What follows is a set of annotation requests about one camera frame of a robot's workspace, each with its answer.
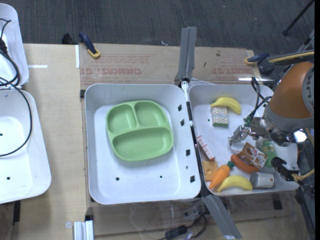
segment small box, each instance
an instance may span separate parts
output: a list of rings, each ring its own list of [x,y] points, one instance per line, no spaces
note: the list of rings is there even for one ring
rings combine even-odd
[[[215,155],[212,153],[211,149],[208,147],[208,144],[205,142],[204,138],[200,135],[196,138],[200,147],[203,149],[205,155],[208,157],[210,161],[214,161],[216,159]]]
[[[253,145],[246,142],[243,149],[237,154],[247,164],[261,169],[264,167],[268,156],[262,152],[259,152]]]
[[[228,108],[226,106],[214,106],[211,108],[211,120],[213,126],[228,127]]]

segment toy carrot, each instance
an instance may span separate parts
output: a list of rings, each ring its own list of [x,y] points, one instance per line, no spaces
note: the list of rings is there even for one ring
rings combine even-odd
[[[229,161],[227,164],[221,165],[214,173],[209,185],[209,189],[213,189],[218,186],[226,177],[229,176],[230,170],[235,164]]]

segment metal stand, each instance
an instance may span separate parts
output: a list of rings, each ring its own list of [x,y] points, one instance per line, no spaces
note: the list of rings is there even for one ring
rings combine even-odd
[[[308,8],[313,4],[315,0],[311,0],[306,7],[299,13],[299,15],[291,22],[291,24],[282,32],[282,34],[286,37],[288,35],[289,30],[296,24],[296,22],[301,18],[301,16],[308,10]]]

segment black cord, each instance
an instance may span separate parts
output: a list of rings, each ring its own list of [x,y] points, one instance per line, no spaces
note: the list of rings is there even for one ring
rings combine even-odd
[[[254,110],[249,114],[250,115],[250,120],[252,120],[258,110],[258,108],[260,108],[264,103],[266,103],[269,99],[271,99],[272,96],[268,96],[268,97],[265,97],[259,104],[258,106],[256,106],[254,108]]]
[[[197,238],[198,236],[200,236],[203,232],[205,232],[206,228],[207,228],[207,225],[208,225],[208,220],[205,216],[205,212],[203,212],[202,214],[200,214],[194,221],[193,223],[188,227],[191,228],[192,226],[198,224],[200,222],[201,219],[204,219],[204,224],[203,224],[203,227],[201,228],[201,230],[196,234],[196,235],[193,235],[191,238]]]
[[[0,76],[0,79],[2,80],[2,81],[0,81],[0,83],[5,84],[6,86],[10,84],[11,86],[13,86],[22,95],[22,97],[24,98],[24,100],[25,100],[25,102],[26,102],[26,104],[28,106],[29,118],[30,118],[30,130],[29,130],[29,133],[28,133],[28,136],[27,136],[26,140],[18,148],[16,148],[15,150],[13,150],[13,151],[11,151],[9,153],[0,154],[0,157],[5,157],[5,156],[11,155],[11,154],[17,152],[18,150],[20,150],[28,142],[28,140],[30,139],[30,136],[31,136],[31,133],[32,133],[32,112],[31,112],[30,103],[29,103],[27,97],[23,94],[23,92],[16,85],[14,85],[13,83],[9,83],[9,81],[7,81],[6,79],[2,78],[1,76]]]
[[[4,22],[5,22],[5,24],[3,25],[2,30],[1,30],[0,39],[2,39],[2,36],[3,36],[3,34],[4,34],[5,27],[6,27],[6,25],[7,25],[9,22],[11,22],[11,19],[6,20],[6,19],[4,19],[4,18],[0,18],[0,21],[4,21]]]
[[[252,115],[250,117],[250,121],[254,118],[255,116],[255,113],[256,113],[256,110],[257,110],[257,107],[259,105],[259,98],[260,98],[260,85],[259,83],[257,82],[256,78],[255,77],[252,77],[252,80],[251,80],[251,85],[252,87],[255,89],[256,91],[256,94],[257,94],[257,97],[256,97],[256,102],[255,102],[255,106],[254,106],[254,113],[252,112]]]
[[[185,234],[189,228],[198,224],[201,221],[201,219],[203,218],[204,219],[203,227],[196,235],[193,235],[191,238],[196,238],[196,237],[200,236],[203,232],[205,232],[207,225],[208,225],[208,220],[207,220],[205,214],[206,214],[206,212],[201,213],[197,218],[195,218],[195,220],[192,222],[192,224],[190,226],[182,225],[182,226],[179,226],[179,227],[176,227],[176,228],[173,228],[173,229],[167,231],[165,233],[165,237],[160,238],[158,240],[171,240],[171,239],[174,239],[182,234]]]
[[[7,81],[7,83],[1,83],[0,87],[6,86],[7,84],[14,84],[14,82],[16,81],[15,85],[18,85],[20,83],[20,73],[19,73],[19,69],[18,66],[16,65],[16,63],[11,59],[11,57],[8,54],[8,48],[6,46],[5,41],[2,39],[3,34],[4,34],[4,30],[6,25],[11,22],[11,20],[6,20],[3,18],[0,18],[0,20],[5,21],[5,24],[2,27],[1,30],[1,36],[0,36],[0,54],[2,56],[4,56],[13,66],[14,70],[15,70],[15,76],[12,80]]]

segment blue clamp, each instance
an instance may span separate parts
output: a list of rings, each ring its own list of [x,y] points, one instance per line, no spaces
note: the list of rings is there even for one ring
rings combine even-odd
[[[80,32],[79,37],[80,37],[80,41],[82,43],[85,43],[86,47],[88,48],[87,49],[88,53],[93,58],[96,59],[96,58],[100,57],[100,51],[98,51],[98,49],[94,47],[93,43],[91,42],[89,36],[86,33]]]
[[[263,60],[265,60],[266,58],[268,58],[270,55],[269,53],[261,53],[258,55],[255,55],[253,57],[246,57],[244,59],[244,63],[247,65],[254,65],[256,62],[261,62]]]

